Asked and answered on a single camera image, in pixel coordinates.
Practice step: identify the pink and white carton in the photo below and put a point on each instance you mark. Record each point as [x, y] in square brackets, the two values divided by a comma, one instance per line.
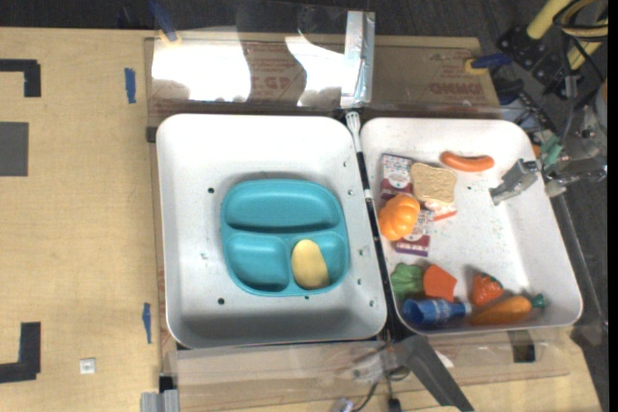
[395, 173]
[417, 242]

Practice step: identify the orange and white packet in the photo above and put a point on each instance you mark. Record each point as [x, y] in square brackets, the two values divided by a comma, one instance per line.
[443, 210]

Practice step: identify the orange carrot green top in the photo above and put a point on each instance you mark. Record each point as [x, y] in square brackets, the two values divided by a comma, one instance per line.
[502, 311]

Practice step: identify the white plastic tray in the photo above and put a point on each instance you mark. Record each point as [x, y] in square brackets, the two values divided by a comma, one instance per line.
[512, 246]
[193, 217]

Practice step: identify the green leafy vegetable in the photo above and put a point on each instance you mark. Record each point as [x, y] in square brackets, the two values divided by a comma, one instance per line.
[406, 281]

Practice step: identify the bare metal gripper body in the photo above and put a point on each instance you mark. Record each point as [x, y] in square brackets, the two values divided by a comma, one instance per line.
[581, 156]

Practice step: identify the yellow potato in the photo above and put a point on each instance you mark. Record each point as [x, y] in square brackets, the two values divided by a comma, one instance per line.
[309, 265]

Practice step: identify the blue bottle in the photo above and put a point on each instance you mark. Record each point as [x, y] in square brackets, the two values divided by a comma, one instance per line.
[427, 311]

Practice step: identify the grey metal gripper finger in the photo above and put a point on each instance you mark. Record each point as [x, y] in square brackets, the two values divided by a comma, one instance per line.
[516, 181]

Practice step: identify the orange sausage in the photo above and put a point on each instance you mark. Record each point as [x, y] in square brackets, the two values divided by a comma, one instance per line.
[466, 162]

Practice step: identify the tan bread slice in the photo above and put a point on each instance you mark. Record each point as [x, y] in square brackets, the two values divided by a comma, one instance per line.
[433, 182]

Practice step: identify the orange wedge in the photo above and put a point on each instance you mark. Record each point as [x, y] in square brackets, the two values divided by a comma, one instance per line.
[438, 282]

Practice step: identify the blue divided plate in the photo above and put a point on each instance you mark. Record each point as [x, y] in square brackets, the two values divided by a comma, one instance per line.
[270, 207]

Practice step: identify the thin black and white rod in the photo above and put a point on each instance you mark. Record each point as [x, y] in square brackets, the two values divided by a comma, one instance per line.
[368, 198]

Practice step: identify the orange strawberry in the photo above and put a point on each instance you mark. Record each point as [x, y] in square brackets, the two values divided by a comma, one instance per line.
[485, 289]

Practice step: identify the orange pumpkin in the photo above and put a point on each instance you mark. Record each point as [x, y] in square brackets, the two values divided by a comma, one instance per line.
[397, 217]

